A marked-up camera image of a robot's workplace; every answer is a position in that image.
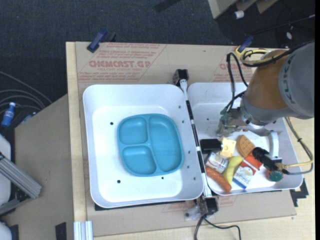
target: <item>white tray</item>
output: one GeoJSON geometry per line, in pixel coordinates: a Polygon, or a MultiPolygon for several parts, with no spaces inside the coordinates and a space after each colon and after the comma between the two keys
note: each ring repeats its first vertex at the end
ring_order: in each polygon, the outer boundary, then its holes
{"type": "Polygon", "coordinates": [[[98,84],[83,93],[90,192],[103,208],[193,200],[204,189],[195,140],[183,92],[171,84],[98,84]],[[121,161],[117,128],[127,117],[163,114],[180,134],[184,162],[158,176],[130,174],[121,161]]]}
{"type": "MultiPolygon", "coordinates": [[[[246,86],[243,83],[236,84],[236,94],[245,91],[246,86]]],[[[219,139],[217,129],[220,120],[220,111],[229,103],[232,97],[230,83],[193,83],[188,88],[189,101],[194,117],[194,123],[197,129],[199,140],[219,139]]],[[[240,99],[234,103],[234,108],[239,106],[240,99]]],[[[267,130],[274,130],[279,133],[279,157],[284,164],[298,163],[296,153],[289,138],[283,119],[278,119],[275,124],[269,124],[267,130]]],[[[253,132],[234,132],[228,139],[236,140],[239,135],[246,135],[257,147],[269,151],[268,137],[260,137],[253,132]]],[[[240,156],[235,149],[234,156],[240,156]]],[[[300,172],[300,167],[293,167],[291,172],[300,172]]],[[[207,177],[208,185],[213,192],[218,195],[234,195],[253,192],[278,191],[284,189],[296,189],[303,182],[302,175],[284,175],[284,178],[278,182],[272,182],[266,177],[267,169],[261,167],[256,172],[252,181],[246,189],[241,188],[232,182],[231,192],[224,191],[213,179],[207,177]]]]}

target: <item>hot dog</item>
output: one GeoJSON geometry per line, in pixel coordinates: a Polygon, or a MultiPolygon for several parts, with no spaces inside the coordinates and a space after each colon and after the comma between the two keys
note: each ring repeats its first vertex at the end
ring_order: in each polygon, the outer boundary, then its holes
{"type": "Polygon", "coordinates": [[[227,192],[231,191],[231,185],[229,184],[229,182],[215,169],[212,169],[212,168],[206,166],[205,172],[206,172],[207,176],[209,176],[211,179],[213,179],[225,191],[227,191],[227,192]]]}

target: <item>blue bottle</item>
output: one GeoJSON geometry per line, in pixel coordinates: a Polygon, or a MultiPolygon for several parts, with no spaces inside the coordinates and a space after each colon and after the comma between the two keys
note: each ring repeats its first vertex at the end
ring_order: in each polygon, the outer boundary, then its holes
{"type": "Polygon", "coordinates": [[[4,112],[3,120],[1,122],[3,128],[6,128],[11,124],[15,116],[15,106],[16,104],[14,102],[10,102],[9,108],[4,112]]]}

